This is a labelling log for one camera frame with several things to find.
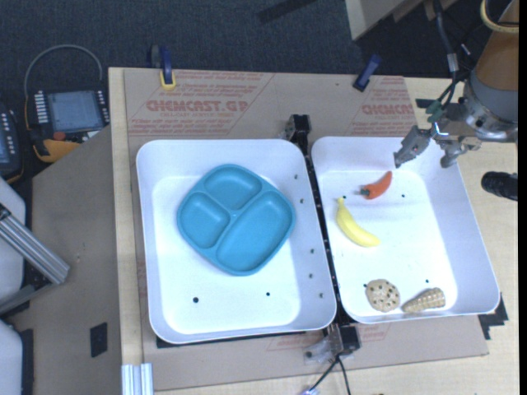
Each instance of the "yellow clip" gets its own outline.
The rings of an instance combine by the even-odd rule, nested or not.
[[[161,78],[161,86],[163,87],[163,89],[165,91],[173,91],[174,88],[175,88],[175,73],[174,71],[172,71],[172,83],[170,83],[169,85],[166,84],[165,82],[165,76],[163,75],[163,71],[161,70],[159,72],[159,77]]]

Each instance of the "blue plate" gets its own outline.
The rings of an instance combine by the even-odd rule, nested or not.
[[[280,250],[295,210],[269,182],[234,164],[216,167],[190,190],[177,212],[184,239],[225,272],[250,275]]]

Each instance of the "robotic hand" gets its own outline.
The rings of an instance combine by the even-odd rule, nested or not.
[[[457,74],[457,59],[442,30],[441,11],[436,9],[441,38],[447,48],[452,83],[439,99],[427,106],[431,128],[414,126],[394,153],[395,166],[414,159],[431,139],[445,151],[441,166],[455,164],[459,155],[479,149],[483,142],[514,142],[518,145],[518,76],[520,0],[512,0],[499,22],[487,15],[489,0],[483,0],[481,16],[492,29],[483,53],[474,70]],[[451,104],[458,81],[464,81],[463,96]],[[518,200],[517,174],[487,173],[482,186],[490,193]]]

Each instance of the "red pepper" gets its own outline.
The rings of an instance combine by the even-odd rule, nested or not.
[[[366,199],[375,199],[383,194],[392,183],[392,172],[388,171],[375,183],[367,184],[361,188],[361,195]]]

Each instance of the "banana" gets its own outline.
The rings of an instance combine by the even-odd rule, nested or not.
[[[373,247],[380,244],[380,240],[372,233],[360,227],[350,211],[344,205],[344,198],[337,199],[337,224],[343,233],[354,243],[363,247]]]

